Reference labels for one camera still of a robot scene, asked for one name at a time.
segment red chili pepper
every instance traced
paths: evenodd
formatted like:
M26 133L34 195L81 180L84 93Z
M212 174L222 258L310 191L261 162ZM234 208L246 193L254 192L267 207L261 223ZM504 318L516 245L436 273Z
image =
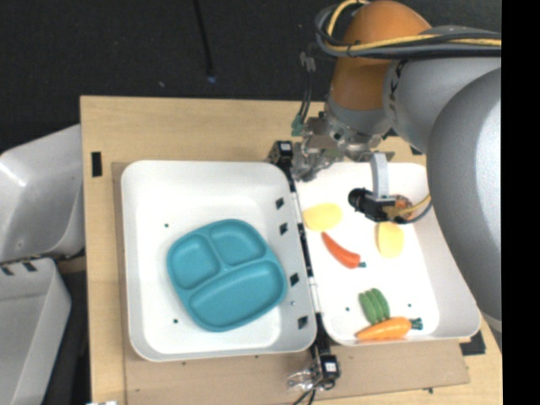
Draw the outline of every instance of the red chili pepper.
M341 247L336 241L330 237L327 233L323 232L322 241L324 241L325 246L339 262L341 262L346 268L356 268L356 267L365 267L364 262L360 262L360 255L348 251L344 247Z

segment white tray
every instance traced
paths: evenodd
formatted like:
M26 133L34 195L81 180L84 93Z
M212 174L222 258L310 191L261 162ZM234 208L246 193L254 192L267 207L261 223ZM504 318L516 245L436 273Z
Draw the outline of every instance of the white tray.
M154 361L294 352L316 335L315 315L289 183L266 163L139 161L121 177L129 337ZM203 225L251 224L298 282L265 316L228 332L199 327L169 280L166 254ZM280 227L287 231L281 234ZM299 319L307 317L307 323Z
M389 164L390 194L420 202L428 194L425 168ZM407 340L468 338L480 328L475 300L463 280L440 231L433 209L414 224L400 225L405 234L402 254L383 258L375 243L375 222L348 204L354 188L371 190L369 164L338 163L317 178L296 185L301 209L336 203L343 220L328 234L361 255L366 268L347 269L324 246L321 233L306 231L324 327L343 345L357 345L354 334L369 325L358 294L378 288L386 296L392 316L421 317L424 329L412 330Z

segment toy carrot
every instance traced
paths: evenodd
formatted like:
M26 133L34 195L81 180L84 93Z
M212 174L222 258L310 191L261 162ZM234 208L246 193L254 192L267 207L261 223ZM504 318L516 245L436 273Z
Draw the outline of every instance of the toy carrot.
M341 262L346 268L365 267L364 262L360 262L360 255L351 251L348 251L344 247L341 247L336 241L330 237L327 233L323 232L322 241L328 251Z
M361 341L380 339L400 339L411 329L422 330L422 319L409 320L404 316L394 316L356 333Z

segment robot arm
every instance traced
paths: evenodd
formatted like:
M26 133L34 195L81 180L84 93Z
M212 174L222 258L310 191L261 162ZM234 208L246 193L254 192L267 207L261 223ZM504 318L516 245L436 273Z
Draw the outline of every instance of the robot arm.
M335 40L347 6L359 9ZM502 350L499 36L434 29L384 0L325 9L316 27L319 46L337 62L324 112L300 122L294 178L309 181L344 158L373 163L391 130L426 154L440 228Z

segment blue plate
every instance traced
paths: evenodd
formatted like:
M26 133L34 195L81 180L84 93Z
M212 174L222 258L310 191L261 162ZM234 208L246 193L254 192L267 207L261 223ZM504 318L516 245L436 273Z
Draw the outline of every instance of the blue plate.
M287 278L267 242L247 222L226 219L177 240L167 269L192 319L211 332L254 321L287 294Z

